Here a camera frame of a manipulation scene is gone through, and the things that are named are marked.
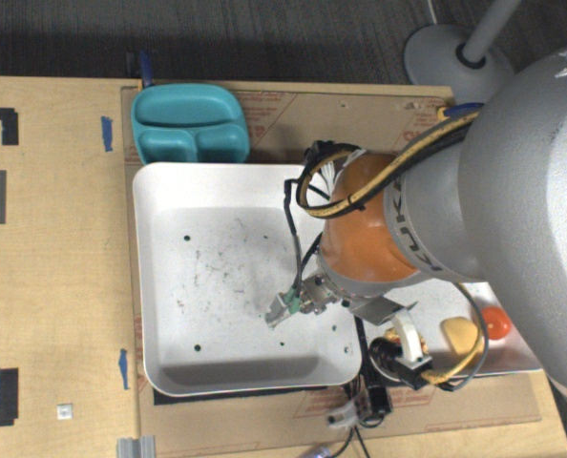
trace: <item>metal stand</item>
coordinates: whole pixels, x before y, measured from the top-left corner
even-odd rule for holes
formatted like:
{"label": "metal stand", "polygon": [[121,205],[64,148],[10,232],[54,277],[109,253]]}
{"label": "metal stand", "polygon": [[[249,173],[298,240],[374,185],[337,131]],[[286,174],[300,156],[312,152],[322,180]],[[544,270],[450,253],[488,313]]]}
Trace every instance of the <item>metal stand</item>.
{"label": "metal stand", "polygon": [[448,85],[458,103],[487,102],[515,75],[495,38],[521,0],[494,0],[474,32],[456,26],[429,26],[407,43],[405,68],[415,85]]}

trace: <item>black rubber ring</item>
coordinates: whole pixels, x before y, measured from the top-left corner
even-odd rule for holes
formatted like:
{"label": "black rubber ring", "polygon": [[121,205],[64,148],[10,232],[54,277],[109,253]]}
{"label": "black rubber ring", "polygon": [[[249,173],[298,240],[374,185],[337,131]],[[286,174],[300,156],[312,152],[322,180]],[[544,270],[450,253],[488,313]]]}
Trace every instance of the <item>black rubber ring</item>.
{"label": "black rubber ring", "polygon": [[466,46],[465,42],[460,44],[455,50],[455,56],[457,57],[457,59],[459,59],[459,62],[467,68],[470,68],[471,70],[480,70],[481,68],[483,68],[485,66],[485,63],[487,63],[485,56],[483,56],[480,61],[473,63],[472,61],[469,61],[468,59],[466,59],[466,57],[464,57],[464,46]]}

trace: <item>red toy tomato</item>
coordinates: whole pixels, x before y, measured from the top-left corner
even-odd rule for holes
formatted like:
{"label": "red toy tomato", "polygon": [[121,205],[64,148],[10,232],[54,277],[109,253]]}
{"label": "red toy tomato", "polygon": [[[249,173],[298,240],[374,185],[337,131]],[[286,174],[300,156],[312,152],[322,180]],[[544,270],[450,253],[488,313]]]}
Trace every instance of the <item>red toy tomato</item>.
{"label": "red toy tomato", "polygon": [[487,323],[487,335],[491,340],[501,340],[511,332],[513,323],[500,307],[490,305],[482,309],[481,314]]}

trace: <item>teal divided plate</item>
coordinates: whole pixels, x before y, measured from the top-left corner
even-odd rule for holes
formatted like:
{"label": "teal divided plate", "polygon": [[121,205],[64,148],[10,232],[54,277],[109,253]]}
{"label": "teal divided plate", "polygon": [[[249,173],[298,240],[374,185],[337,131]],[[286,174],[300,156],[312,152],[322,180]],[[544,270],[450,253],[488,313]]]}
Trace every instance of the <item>teal divided plate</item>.
{"label": "teal divided plate", "polygon": [[242,107],[234,95],[216,85],[146,88],[133,101],[131,120],[143,164],[243,163],[249,155]]}

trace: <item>table surface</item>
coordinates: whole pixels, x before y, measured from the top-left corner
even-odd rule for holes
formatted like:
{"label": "table surface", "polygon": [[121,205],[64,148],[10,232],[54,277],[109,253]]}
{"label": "table surface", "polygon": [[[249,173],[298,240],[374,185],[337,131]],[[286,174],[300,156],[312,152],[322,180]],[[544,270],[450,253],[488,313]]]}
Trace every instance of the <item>table surface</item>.
{"label": "table surface", "polygon": [[[20,130],[18,146],[3,146],[0,123],[0,170],[8,183],[6,224],[0,224],[0,368],[19,369],[20,414],[12,427],[0,427],[0,456],[116,456],[118,438],[140,435],[119,119],[120,90],[136,84],[0,77],[0,107],[19,113]],[[393,90],[329,87],[357,94]],[[415,93],[425,90],[406,87],[406,94]],[[111,152],[102,136],[108,119]],[[367,440],[368,450],[373,457],[567,456],[548,382],[542,372],[531,380],[541,421]],[[60,404],[73,404],[73,419],[57,420]],[[354,443],[348,456],[361,453]]]}

